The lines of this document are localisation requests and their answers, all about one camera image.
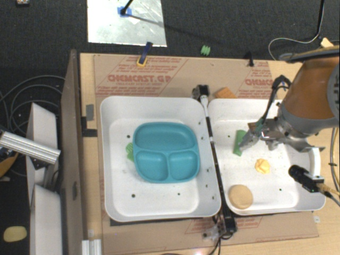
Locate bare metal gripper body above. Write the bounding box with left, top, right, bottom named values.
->
left=248, top=117, right=309, bottom=151

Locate green flat toy piece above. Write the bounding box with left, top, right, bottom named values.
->
left=233, top=129, right=248, bottom=157

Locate yellow toy food piece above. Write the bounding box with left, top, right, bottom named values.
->
left=254, top=158, right=271, bottom=175

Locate thin black and white rod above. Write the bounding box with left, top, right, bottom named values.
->
left=200, top=95, right=230, bottom=218

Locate orange toy biscuit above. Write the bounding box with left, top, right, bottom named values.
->
left=214, top=87, right=237, bottom=99

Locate tan round toy bread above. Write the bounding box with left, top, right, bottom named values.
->
left=228, top=184, right=254, bottom=210

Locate white plastic tray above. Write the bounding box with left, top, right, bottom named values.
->
left=99, top=96, right=223, bottom=223
left=207, top=98, right=327, bottom=216

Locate blue divided plate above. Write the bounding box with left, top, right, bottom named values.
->
left=132, top=122, right=201, bottom=184

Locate brown cardboard board red print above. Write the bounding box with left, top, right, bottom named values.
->
left=92, top=54, right=320, bottom=249

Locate green toy vegetable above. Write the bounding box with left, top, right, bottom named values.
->
left=125, top=142, right=137, bottom=162

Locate pale yellow oval toy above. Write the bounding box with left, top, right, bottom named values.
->
left=3, top=226, right=28, bottom=243

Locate black cylinder on white bracket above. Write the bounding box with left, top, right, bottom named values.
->
left=288, top=146, right=326, bottom=193

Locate black block with thin wires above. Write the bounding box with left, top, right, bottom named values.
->
left=212, top=213, right=237, bottom=236
left=192, top=84, right=210, bottom=99

